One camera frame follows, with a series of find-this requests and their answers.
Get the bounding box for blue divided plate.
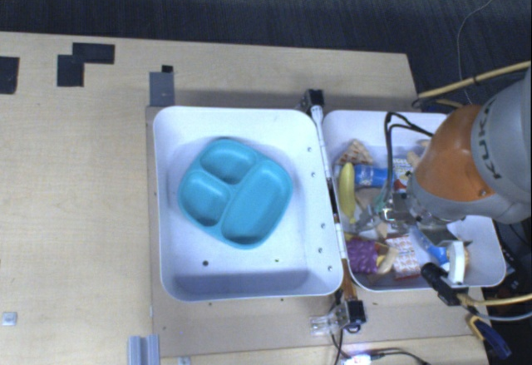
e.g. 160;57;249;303
177;137;294;250

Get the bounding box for cream bread piece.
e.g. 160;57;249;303
375;245;399;275

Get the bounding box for pizza slice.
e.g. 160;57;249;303
335;139;369;167

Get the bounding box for black block with wires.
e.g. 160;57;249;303
303;88;325;109
346;299;367;333

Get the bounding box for purple grapes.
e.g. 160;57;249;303
346;238;380;275

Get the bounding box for yellow banana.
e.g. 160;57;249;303
338;162;357;225

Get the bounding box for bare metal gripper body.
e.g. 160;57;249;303
380;191;429;234

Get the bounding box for white plastic tray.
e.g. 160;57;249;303
152;105;345;303
322;109;508;293

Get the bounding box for thin black and white rod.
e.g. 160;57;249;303
312;104;349;261

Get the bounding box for colourful printed carton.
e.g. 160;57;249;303
392;157;417;194

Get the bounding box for black cylinder on white bracket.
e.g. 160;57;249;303
420;240;471;307

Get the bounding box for clear bottle with blue cap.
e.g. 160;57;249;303
409;228;451;265

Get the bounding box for orange and white packet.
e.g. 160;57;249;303
385;234;422;281

